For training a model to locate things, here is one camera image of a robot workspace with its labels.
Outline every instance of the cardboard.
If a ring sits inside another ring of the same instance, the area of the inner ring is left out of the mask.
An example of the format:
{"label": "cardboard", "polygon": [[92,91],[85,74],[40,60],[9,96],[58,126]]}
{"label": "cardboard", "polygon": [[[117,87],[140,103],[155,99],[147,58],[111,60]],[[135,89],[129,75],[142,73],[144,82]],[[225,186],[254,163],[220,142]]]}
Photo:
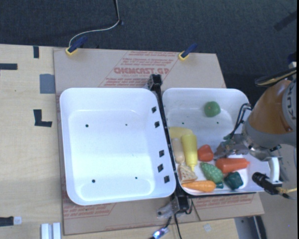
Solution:
{"label": "cardboard", "polygon": [[[55,90],[62,184],[63,224],[66,235],[164,226],[157,209],[170,199],[78,206],[67,196],[59,109],[61,93],[73,87],[143,87],[151,74],[161,74],[168,88],[225,88],[215,54],[191,53],[185,61],[176,52],[79,49],[68,56],[54,49]],[[181,215],[180,223],[251,216],[264,212],[258,194],[194,199],[195,212]]]}

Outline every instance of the toy tomato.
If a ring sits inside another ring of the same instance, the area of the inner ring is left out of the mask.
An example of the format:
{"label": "toy tomato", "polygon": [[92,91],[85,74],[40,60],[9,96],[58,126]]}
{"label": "toy tomato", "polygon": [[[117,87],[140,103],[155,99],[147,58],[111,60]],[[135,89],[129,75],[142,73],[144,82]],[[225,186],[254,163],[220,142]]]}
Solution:
{"label": "toy tomato", "polygon": [[212,161],[214,158],[214,152],[211,150],[208,144],[201,146],[198,151],[198,160],[203,162]]}

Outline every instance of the orange carrot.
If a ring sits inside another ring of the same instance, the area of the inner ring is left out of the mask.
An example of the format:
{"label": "orange carrot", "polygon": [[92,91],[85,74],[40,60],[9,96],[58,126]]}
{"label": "orange carrot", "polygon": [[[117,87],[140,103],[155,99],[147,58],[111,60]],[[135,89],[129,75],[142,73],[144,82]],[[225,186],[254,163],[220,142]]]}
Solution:
{"label": "orange carrot", "polygon": [[215,162],[215,166],[223,173],[230,173],[239,169],[244,169],[249,165],[249,161],[245,158],[219,158]]}
{"label": "orange carrot", "polygon": [[214,158],[214,152],[211,150],[208,144],[201,146],[198,151],[198,160],[203,162],[212,161]]}
{"label": "orange carrot", "polygon": [[212,192],[216,188],[216,184],[209,180],[183,183],[182,186],[184,188],[194,189],[202,192]]}

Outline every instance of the blue clamp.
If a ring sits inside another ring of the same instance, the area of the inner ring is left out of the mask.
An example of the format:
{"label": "blue clamp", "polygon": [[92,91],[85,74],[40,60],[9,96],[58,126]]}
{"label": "blue clamp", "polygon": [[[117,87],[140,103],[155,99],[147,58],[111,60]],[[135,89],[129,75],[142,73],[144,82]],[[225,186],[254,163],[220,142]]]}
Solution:
{"label": "blue clamp", "polygon": [[73,43],[70,47],[65,49],[65,53],[68,54],[69,56],[72,56],[74,53],[78,51],[78,48],[81,47],[88,38],[86,36],[82,36],[79,38],[75,43]]}
{"label": "blue clamp", "polygon": [[193,43],[186,50],[180,52],[178,55],[178,58],[181,61],[184,61],[186,58],[188,58],[188,55],[190,54],[190,52],[193,52],[196,48],[197,48],[197,43]]}

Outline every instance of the wooden surface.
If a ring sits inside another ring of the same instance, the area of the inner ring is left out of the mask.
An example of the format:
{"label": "wooden surface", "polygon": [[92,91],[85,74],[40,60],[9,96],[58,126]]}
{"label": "wooden surface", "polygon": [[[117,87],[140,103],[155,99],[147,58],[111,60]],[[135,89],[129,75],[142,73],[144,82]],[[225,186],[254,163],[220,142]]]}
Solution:
{"label": "wooden surface", "polygon": [[[0,45],[0,63],[18,70],[0,71],[0,217],[21,217],[22,224],[0,227],[0,239],[40,238],[40,225],[62,224],[61,183],[54,94],[40,94],[39,75],[54,74],[52,47]],[[34,109],[52,127],[34,126]],[[150,238],[159,227],[62,236],[62,238]],[[175,225],[164,238],[178,238]],[[180,225],[186,238],[237,239],[233,219]]]}

